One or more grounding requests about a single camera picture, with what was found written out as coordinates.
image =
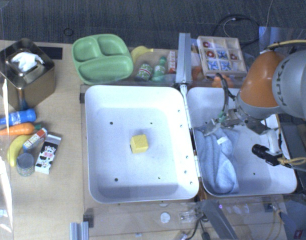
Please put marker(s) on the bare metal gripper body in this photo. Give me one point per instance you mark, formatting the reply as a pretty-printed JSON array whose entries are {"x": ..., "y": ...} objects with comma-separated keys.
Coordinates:
[{"x": 233, "y": 120}]

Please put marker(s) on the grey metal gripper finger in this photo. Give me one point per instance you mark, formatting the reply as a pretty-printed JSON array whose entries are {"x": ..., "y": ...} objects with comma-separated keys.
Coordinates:
[
  {"x": 215, "y": 122},
  {"x": 210, "y": 131}
]

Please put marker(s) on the light blue towel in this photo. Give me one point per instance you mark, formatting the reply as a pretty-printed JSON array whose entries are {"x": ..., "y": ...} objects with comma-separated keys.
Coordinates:
[{"x": 218, "y": 164}]

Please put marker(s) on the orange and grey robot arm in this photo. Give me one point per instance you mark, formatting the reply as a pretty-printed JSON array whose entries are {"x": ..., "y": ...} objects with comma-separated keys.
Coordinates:
[{"x": 280, "y": 84}]

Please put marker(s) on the orange toy food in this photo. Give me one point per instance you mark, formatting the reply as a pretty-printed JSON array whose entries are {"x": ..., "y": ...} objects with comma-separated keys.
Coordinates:
[{"x": 216, "y": 82}]

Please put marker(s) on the white plastic tray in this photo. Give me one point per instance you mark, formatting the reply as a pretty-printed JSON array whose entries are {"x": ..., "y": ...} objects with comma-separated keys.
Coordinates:
[
  {"x": 255, "y": 174},
  {"x": 118, "y": 114}
]

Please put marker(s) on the wooden box with game pieces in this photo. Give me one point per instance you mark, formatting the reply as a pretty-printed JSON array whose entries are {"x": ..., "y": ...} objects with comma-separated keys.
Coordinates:
[{"x": 221, "y": 56}]

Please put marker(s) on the yellow cube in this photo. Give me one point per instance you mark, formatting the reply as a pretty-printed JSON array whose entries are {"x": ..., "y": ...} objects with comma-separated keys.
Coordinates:
[{"x": 139, "y": 144}]

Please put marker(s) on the green bottle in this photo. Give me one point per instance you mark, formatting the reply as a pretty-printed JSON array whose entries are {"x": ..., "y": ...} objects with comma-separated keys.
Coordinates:
[{"x": 159, "y": 70}]

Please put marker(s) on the green and red can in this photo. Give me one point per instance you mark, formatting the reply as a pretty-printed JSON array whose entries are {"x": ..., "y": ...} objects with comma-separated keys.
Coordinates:
[{"x": 144, "y": 72}]

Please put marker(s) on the yellow banana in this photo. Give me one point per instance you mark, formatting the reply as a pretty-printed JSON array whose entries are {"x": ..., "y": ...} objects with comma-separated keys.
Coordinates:
[
  {"x": 14, "y": 147},
  {"x": 139, "y": 52}
]

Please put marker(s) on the green divided plate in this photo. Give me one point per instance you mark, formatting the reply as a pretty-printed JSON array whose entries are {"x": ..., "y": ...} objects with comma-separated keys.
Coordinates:
[{"x": 103, "y": 64}]

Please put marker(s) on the white carton with black print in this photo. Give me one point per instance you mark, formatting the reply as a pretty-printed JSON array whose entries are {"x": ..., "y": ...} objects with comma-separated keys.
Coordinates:
[{"x": 47, "y": 155}]

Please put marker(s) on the small blue can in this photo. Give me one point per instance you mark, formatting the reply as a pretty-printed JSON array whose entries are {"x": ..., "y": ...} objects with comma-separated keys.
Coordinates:
[{"x": 25, "y": 164}]

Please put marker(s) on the shiny metal tissue box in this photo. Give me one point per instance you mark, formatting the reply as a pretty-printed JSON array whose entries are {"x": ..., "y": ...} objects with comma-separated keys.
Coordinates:
[{"x": 25, "y": 79}]

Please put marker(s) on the orange carrot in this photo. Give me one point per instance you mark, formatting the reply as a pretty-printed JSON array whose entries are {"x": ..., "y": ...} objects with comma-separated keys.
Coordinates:
[{"x": 18, "y": 129}]

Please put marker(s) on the blue bottle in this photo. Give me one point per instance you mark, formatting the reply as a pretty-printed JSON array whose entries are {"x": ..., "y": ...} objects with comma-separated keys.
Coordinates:
[{"x": 18, "y": 117}]

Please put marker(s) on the black cylinder on white bracket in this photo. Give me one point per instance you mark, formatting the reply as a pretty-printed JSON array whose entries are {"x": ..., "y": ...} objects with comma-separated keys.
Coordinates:
[{"x": 263, "y": 153}]

